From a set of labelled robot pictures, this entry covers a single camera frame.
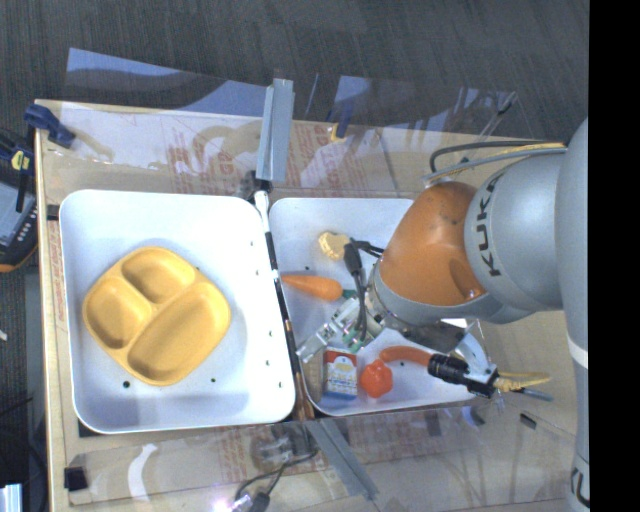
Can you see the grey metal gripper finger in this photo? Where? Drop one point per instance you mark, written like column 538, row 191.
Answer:
column 342, row 317
column 314, row 347

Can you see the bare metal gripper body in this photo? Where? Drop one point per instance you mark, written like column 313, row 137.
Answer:
column 369, row 320

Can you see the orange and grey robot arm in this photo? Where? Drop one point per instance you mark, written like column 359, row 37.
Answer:
column 520, row 235

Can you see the red white blue carton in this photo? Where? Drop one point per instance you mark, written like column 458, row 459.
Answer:
column 341, row 375

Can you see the orange carrot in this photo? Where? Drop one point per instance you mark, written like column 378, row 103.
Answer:
column 312, row 286

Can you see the orange sausage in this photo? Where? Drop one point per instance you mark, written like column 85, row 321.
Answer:
column 405, row 354

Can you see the red bell pepper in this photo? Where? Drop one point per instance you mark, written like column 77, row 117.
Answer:
column 376, row 380

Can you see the pale yellow biscuit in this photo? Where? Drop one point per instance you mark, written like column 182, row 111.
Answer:
column 332, row 245

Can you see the thin black and white rod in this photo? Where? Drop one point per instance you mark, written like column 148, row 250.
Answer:
column 274, row 260

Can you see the white plastic tray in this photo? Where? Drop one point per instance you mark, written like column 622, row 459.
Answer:
column 165, row 220
column 300, row 220

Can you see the yellow divided plate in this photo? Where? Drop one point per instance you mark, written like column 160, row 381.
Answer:
column 160, row 315

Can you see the brown cardboard board red print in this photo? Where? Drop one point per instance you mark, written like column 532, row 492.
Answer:
column 210, row 150

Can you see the black cylinder on white bracket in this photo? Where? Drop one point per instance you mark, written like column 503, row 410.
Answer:
column 450, row 369

